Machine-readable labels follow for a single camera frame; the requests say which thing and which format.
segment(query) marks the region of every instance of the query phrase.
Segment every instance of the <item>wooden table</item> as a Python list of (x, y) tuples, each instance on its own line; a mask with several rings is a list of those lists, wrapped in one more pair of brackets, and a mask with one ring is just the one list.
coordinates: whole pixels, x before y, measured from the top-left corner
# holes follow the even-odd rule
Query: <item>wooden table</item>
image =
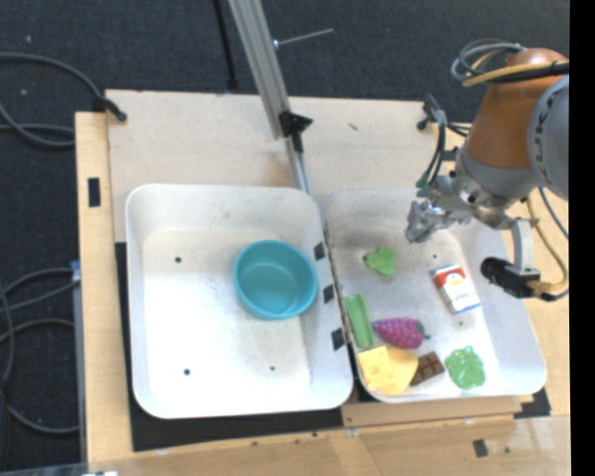
[[(77, 113), (85, 444), (91, 470), (132, 474), (566, 474), (570, 471), (568, 297), (527, 307), (547, 362), (551, 416), (515, 420), (531, 397), (386, 405), (351, 398), (344, 428), (134, 452), (114, 255), (125, 196), (147, 182), (292, 185), (285, 147), (257, 96), (107, 93), (129, 115)], [(292, 98), (313, 118), (305, 162), (316, 200), (344, 187), (412, 185), (434, 146), (419, 102)], [(92, 188), (98, 185), (99, 199)], [(568, 205), (553, 196), (558, 216)], [(536, 203), (552, 244), (567, 242)], [(513, 214), (527, 216), (523, 206)], [(559, 271), (535, 239), (544, 280)]]

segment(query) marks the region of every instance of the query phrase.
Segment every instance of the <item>red and white carton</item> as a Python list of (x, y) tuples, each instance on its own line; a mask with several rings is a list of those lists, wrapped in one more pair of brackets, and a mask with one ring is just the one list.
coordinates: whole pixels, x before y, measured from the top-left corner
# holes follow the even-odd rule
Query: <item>red and white carton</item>
[(431, 271), (440, 295), (452, 313), (460, 313), (480, 306), (474, 285), (459, 265), (449, 265)]

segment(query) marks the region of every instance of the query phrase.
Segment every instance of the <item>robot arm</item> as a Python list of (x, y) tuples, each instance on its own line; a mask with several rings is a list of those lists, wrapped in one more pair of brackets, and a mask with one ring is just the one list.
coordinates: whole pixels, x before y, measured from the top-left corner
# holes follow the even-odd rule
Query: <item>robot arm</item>
[[(472, 67), (467, 59), (477, 54), (483, 58)], [(499, 56), (506, 60), (505, 66), (488, 72), (481, 68)], [(422, 200), (412, 204), (406, 237), (412, 243), (422, 242), (436, 230), (472, 218), (494, 229), (509, 229), (515, 263), (489, 258), (481, 272), (516, 297), (551, 298), (535, 287), (539, 272), (533, 267), (531, 229), (536, 221), (514, 219), (506, 210), (539, 185), (568, 200), (568, 60), (550, 50), (478, 42), (461, 52), (452, 74), (466, 86), (478, 82), (491, 86), (449, 175), (438, 174), (445, 115), (431, 97), (426, 101), (428, 119), (443, 134), (417, 185)]]

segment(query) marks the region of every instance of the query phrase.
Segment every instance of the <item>white tray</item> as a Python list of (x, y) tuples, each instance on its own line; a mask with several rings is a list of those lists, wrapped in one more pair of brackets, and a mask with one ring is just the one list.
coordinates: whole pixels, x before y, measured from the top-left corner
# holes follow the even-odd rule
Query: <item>white tray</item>
[[(546, 368), (527, 309), (521, 300), (488, 284), (479, 271), (486, 257), (507, 259), (501, 233), (474, 220), (437, 231), (427, 242), (410, 244), (404, 231), (415, 194), (413, 188), (348, 189), (327, 199), (324, 214), (338, 286), (344, 297), (364, 295), (371, 322), (387, 317), (417, 318), (431, 336), (412, 350), (417, 356), (435, 351), (444, 364), (453, 350), (471, 345), (483, 360), (486, 382), (464, 391), (446, 370), (408, 387), (400, 396), (369, 393), (382, 402), (401, 403), (538, 391), (544, 385)], [(395, 249), (399, 256), (391, 278), (369, 270), (363, 261), (368, 252), (384, 246)], [(448, 310), (430, 270), (451, 264), (464, 268), (482, 306), (458, 314)], [(385, 344), (375, 333), (375, 346)], [(359, 352), (354, 339), (351, 345)]]
[[(353, 386), (319, 208), (293, 188), (151, 184), (127, 201), (133, 389), (155, 417), (332, 409)], [(266, 321), (238, 303), (232, 265), (277, 238), (313, 257), (320, 294), (303, 315)]]

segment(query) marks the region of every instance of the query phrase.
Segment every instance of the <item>purple toy grape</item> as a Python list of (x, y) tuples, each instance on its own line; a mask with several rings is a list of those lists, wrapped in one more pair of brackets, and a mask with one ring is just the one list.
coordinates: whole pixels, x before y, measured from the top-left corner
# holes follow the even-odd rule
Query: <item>purple toy grape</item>
[(381, 337), (402, 349), (416, 349), (429, 338), (418, 319), (395, 317), (373, 323), (373, 328)]

